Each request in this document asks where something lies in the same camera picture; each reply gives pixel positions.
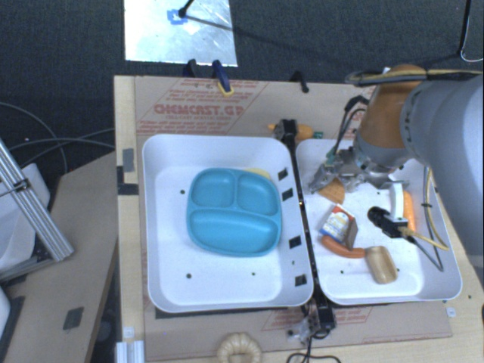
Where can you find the brown cardboard board, red print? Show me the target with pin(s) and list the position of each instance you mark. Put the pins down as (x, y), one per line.
(211, 108)

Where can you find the beige doughnut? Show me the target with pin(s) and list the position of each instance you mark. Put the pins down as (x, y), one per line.
(227, 348)

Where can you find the orange stick toy food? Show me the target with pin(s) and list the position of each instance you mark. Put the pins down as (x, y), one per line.
(409, 210)

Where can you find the white plastic tray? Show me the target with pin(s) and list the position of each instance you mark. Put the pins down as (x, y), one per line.
(378, 291)
(227, 282)

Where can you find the black cylinder on white bracket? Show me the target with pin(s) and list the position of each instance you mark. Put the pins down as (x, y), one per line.
(389, 221)

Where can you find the small printed carton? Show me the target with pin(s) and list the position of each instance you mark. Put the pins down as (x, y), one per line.
(336, 223)

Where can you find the orange pizza slice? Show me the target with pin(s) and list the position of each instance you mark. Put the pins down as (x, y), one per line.
(334, 192)

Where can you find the orange carrot with green top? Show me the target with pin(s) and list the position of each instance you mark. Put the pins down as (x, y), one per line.
(304, 131)

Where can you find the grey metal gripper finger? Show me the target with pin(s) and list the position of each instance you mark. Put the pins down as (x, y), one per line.
(352, 185)
(318, 182)

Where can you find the thin black rod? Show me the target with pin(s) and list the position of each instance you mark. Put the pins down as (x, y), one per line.
(302, 206)

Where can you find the blue divided plate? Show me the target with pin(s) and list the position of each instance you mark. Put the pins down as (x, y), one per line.
(230, 218)

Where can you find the tan bread bun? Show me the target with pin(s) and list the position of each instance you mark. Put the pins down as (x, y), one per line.
(382, 265)

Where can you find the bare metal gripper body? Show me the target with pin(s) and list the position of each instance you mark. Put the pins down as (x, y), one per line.
(351, 165)

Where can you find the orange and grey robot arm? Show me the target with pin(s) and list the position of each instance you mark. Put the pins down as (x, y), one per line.
(438, 127)

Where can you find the orange sausage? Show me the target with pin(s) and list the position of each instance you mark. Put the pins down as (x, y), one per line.
(342, 251)

